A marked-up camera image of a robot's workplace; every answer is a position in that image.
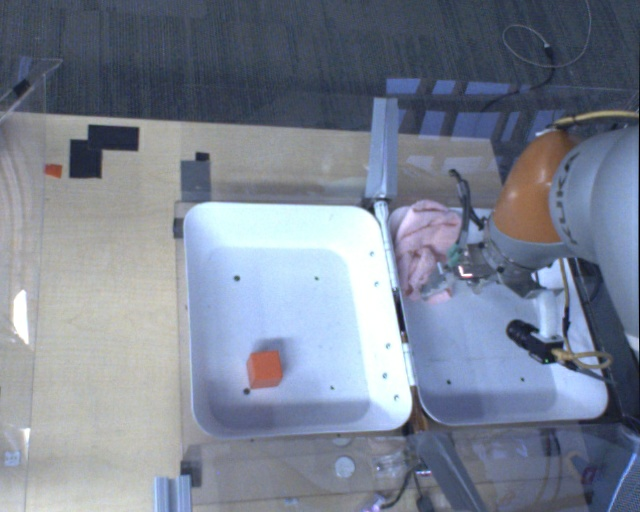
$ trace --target dark gray floor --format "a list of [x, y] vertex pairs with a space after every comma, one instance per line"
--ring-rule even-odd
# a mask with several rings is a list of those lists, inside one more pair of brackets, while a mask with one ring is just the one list
[[[638, 1], [591, 3], [591, 44], [553, 83], [637, 89]], [[61, 57], [51, 112], [368, 129], [389, 78], [543, 80], [502, 44], [512, 23], [566, 61], [587, 14], [582, 0], [0, 0], [0, 78], [20, 56]]]

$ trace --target wooden surface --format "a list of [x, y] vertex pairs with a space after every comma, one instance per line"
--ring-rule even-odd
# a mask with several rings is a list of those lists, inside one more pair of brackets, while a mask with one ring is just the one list
[[[69, 179], [69, 140], [86, 139], [90, 123], [139, 126], [140, 149], [103, 152], [101, 180]], [[45, 188], [27, 510], [146, 512], [153, 477], [177, 476], [182, 455], [172, 237], [180, 160], [210, 152], [214, 184], [357, 191], [368, 135], [48, 116], [47, 137], [46, 161], [62, 164], [63, 178], [47, 178]], [[401, 173], [423, 146], [417, 137], [401, 146]], [[482, 201], [496, 197], [497, 173], [469, 176]], [[432, 198], [455, 202], [449, 180], [423, 182]], [[196, 510], [351, 510], [363, 498]], [[407, 503], [398, 510], [412, 510], [415, 496]]]

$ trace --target white cable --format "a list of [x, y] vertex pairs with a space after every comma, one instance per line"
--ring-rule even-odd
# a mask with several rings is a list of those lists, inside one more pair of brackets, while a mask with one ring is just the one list
[[535, 62], [531, 59], [528, 59], [527, 57], [523, 57], [518, 52], [516, 52], [511, 47], [511, 45], [507, 42], [507, 32], [509, 32], [509, 30], [516, 29], [516, 28], [525, 29], [531, 32], [532, 34], [534, 34], [538, 39], [540, 39], [540, 41], [542, 41], [542, 44], [544, 45], [545, 48], [548, 48], [549, 46], [551, 46], [540, 32], [532, 29], [531, 27], [527, 27], [526, 25], [521, 25], [519, 23], [509, 25], [507, 28], [505, 28], [502, 31], [502, 42], [507, 47], [507, 50], [509, 50], [516, 58], [520, 59], [522, 62], [531, 64], [532, 66], [537, 66], [539, 68], [547, 68], [547, 69], [551, 69], [551, 68], [559, 69], [559, 68], [566, 68], [567, 66], [571, 66], [571, 64], [575, 64], [576, 62], [578, 62], [582, 58], [582, 56], [585, 54], [585, 52], [587, 51], [587, 47], [589, 46], [589, 41], [591, 39], [591, 21], [593, 19], [593, 16], [591, 15], [591, 5], [589, 5], [589, 0], [584, 0], [584, 5], [587, 8], [587, 16], [589, 18], [589, 25], [587, 27], [587, 37], [584, 41], [584, 45], [582, 46], [582, 50], [580, 50], [580, 53], [574, 59], [571, 59], [569, 62], [565, 62], [563, 64], [541, 64], [540, 62]]

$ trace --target pink cloth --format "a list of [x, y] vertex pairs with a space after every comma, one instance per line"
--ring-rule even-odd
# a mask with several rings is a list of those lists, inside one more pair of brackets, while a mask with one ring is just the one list
[[[408, 210], [394, 234], [398, 277], [405, 296], [422, 298], [420, 290], [436, 270], [437, 262], [447, 260], [447, 250], [456, 242], [460, 224], [457, 213], [429, 199], [418, 201]], [[450, 297], [451, 291], [445, 290], [427, 302], [437, 304]]]

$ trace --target transparent acrylic sheet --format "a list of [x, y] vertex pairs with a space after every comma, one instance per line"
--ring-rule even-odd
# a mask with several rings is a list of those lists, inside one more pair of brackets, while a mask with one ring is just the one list
[[[490, 114], [487, 117], [480, 110], [496, 96], [495, 92], [482, 92], [484, 89], [475, 83], [446, 82], [430, 83], [419, 88], [419, 94], [387, 90], [389, 96], [399, 98], [401, 108], [399, 195], [391, 203], [392, 209], [424, 198], [458, 206], [455, 183], [447, 175], [451, 167], [456, 167], [470, 182], [474, 206], [492, 207], [509, 158], [519, 154], [535, 132], [554, 118], [603, 108], [635, 109], [638, 101], [635, 91], [549, 87], [544, 95], [523, 94], [498, 102], [486, 113]], [[579, 127], [579, 131], [587, 136], [592, 129], [608, 127], [610, 124]], [[358, 205], [367, 175], [369, 143], [369, 132], [183, 123], [181, 160], [192, 162], [196, 153], [208, 153], [210, 191], [205, 190], [206, 199], [202, 201]], [[177, 203], [176, 218], [183, 219], [193, 204], [186, 200]], [[340, 480], [333, 486], [317, 484], [332, 478], [329, 460], [335, 462], [333, 457], [337, 454], [333, 448], [325, 454], [323, 444], [330, 444], [330, 439], [230, 443], [209, 437], [199, 429], [190, 404], [188, 312], [181, 239], [176, 240], [176, 254], [183, 460], [185, 467], [193, 465], [195, 471], [202, 472], [202, 486], [194, 489], [194, 503], [338, 494], [366, 488], [375, 491], [379, 482], [373, 473], [360, 479], [353, 489]], [[301, 459], [296, 461], [299, 447], [305, 448], [299, 453]], [[231, 455], [236, 450], [246, 458]], [[367, 457], [354, 459], [358, 471], [364, 467], [360, 463], [370, 459]], [[307, 462], [300, 464], [302, 458]], [[370, 470], [370, 460], [366, 464]], [[234, 479], [240, 478], [240, 474], [256, 475], [243, 477], [244, 482], [262, 478], [265, 485], [236, 485]], [[285, 479], [286, 490], [281, 487], [282, 474], [291, 477]], [[401, 481], [399, 477], [380, 488], [397, 489]]]
[[[640, 505], [640, 436], [621, 424], [424, 432], [411, 444], [456, 510], [587, 512]], [[629, 492], [634, 485], [635, 496]]]
[[0, 106], [0, 496], [24, 510], [38, 318], [45, 77], [57, 60], [21, 59]]

